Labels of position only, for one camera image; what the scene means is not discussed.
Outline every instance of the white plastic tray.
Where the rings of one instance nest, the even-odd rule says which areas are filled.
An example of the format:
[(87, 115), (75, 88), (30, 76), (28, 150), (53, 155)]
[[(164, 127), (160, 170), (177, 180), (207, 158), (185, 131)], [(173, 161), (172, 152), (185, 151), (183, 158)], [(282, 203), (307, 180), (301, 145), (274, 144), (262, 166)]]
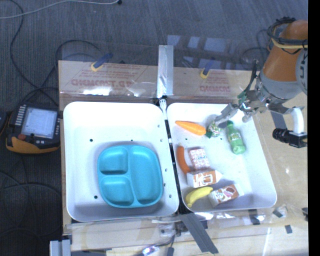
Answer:
[[(148, 103), (72, 102), (63, 112), (66, 208), (79, 222), (163, 217), (179, 206), (163, 113)], [(117, 208), (101, 197), (97, 162), (100, 153), (116, 145), (140, 145), (153, 150), (160, 163), (163, 194), (152, 206)]]
[[(241, 111), (231, 118), (234, 126), (240, 130), (246, 145), (246, 152), (240, 155), (231, 151), (225, 132), (222, 132), (219, 137), (208, 138), (195, 135), (175, 124), (175, 121), (191, 121), (207, 127), (215, 116), (220, 115), (225, 106), (224, 104), (173, 103), (167, 108), (174, 154), (177, 152), (178, 144), (184, 146), (186, 150), (192, 147), (203, 147), (210, 166), (223, 174), (222, 179), (212, 187), (218, 189), (238, 183), (245, 194), (215, 208), (212, 207), (208, 197), (203, 197), (196, 201), (190, 210), (221, 212), (272, 207), (277, 201), (277, 193), (253, 120), (242, 122), (244, 114)], [(192, 166), (187, 152), (185, 152), (185, 159), (187, 164)], [(194, 188), (187, 185), (186, 175), (178, 164), (177, 172), (184, 200), (187, 193)]]

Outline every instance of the blue plastic tray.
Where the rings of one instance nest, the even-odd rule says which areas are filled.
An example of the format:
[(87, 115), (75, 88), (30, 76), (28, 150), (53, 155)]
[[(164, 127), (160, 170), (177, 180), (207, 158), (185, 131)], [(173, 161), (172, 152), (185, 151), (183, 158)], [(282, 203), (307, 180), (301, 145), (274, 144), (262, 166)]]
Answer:
[(159, 160), (149, 148), (117, 145), (106, 148), (98, 157), (98, 183), (101, 196), (118, 208), (147, 207), (163, 194)]

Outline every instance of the green bottle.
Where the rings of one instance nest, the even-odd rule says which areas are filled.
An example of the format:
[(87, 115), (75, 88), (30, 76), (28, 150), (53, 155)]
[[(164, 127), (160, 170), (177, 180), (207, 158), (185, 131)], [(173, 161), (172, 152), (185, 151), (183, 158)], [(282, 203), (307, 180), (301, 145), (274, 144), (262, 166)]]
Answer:
[(234, 127), (234, 123), (230, 120), (228, 120), (226, 125), (227, 137), (233, 153), (235, 153), (236, 155), (244, 153), (246, 151), (246, 146), (244, 145), (239, 130)]

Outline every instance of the toy banana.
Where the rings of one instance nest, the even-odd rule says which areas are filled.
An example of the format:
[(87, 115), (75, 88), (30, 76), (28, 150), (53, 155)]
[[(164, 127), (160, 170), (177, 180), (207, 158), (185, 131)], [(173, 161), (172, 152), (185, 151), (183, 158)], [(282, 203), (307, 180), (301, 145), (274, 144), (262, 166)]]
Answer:
[(195, 201), (209, 195), (212, 190), (213, 188), (210, 186), (203, 186), (203, 187), (192, 190), (185, 197), (185, 202), (187, 206), (189, 208), (192, 207)]

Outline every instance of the gray floor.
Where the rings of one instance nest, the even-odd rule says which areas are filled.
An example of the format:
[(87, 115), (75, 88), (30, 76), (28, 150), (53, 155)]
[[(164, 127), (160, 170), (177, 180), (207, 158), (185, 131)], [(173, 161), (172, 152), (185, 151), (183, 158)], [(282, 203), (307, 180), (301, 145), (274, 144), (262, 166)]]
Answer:
[[(266, 29), (276, 19), (307, 20), (309, 11), (307, 0), (123, 0), (64, 2), (3, 18), (58, 2), (0, 1), (0, 111), (14, 110), (37, 87), (58, 88), (55, 64), (66, 49), (92, 53), (91, 44), (174, 45), (175, 66), (198, 68), (203, 64), (197, 58), (180, 56), (193, 45), (207, 49), (198, 59), (215, 54), (213, 68), (249, 70), (248, 58), (265, 60)], [(37, 93), (30, 102), (54, 106), (57, 91), (47, 93), (54, 101)], [(60, 154), (19, 155), (6, 149), (1, 135), (0, 255), (49, 255), (49, 241), (61, 238)]]

